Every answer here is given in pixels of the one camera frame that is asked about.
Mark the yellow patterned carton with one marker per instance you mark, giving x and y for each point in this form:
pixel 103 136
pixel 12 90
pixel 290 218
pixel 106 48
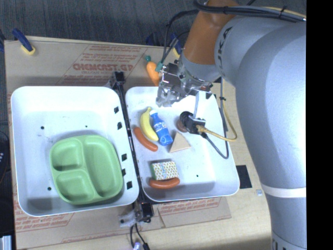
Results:
pixel 164 170

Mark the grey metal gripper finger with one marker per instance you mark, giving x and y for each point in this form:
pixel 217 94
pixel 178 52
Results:
pixel 172 100
pixel 161 100

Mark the green divided plate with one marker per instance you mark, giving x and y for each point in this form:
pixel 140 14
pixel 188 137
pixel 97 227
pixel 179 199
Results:
pixel 86 169

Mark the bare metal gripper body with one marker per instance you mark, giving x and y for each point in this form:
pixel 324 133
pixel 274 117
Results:
pixel 177 81

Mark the tan triangular bread slice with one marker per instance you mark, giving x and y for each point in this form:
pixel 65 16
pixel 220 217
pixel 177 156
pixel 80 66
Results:
pixel 179 143

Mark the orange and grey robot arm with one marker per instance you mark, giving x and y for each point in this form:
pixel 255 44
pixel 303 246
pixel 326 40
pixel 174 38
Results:
pixel 265 87

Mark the brown doughnut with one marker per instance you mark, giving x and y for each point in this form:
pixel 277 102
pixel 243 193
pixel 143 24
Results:
pixel 180 126

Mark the black cylinder on white bracket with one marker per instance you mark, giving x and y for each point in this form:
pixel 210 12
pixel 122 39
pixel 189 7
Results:
pixel 191 121

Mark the yellow banana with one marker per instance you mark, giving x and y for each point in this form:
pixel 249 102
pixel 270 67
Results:
pixel 147 126

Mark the orange sausage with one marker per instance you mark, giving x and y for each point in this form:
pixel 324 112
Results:
pixel 164 183
pixel 144 139

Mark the thin black rod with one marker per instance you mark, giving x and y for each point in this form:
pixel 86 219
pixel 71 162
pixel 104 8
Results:
pixel 130 139

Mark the brown cardboard board red print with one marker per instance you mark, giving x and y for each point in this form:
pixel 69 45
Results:
pixel 78 61

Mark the blue plastic bottle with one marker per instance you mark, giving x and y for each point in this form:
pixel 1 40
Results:
pixel 160 129

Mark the white plastic tray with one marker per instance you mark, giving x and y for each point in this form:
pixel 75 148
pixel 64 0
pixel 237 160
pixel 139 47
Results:
pixel 72 150
pixel 203 160

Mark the orange carrot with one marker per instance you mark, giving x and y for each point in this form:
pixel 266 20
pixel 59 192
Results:
pixel 153 72

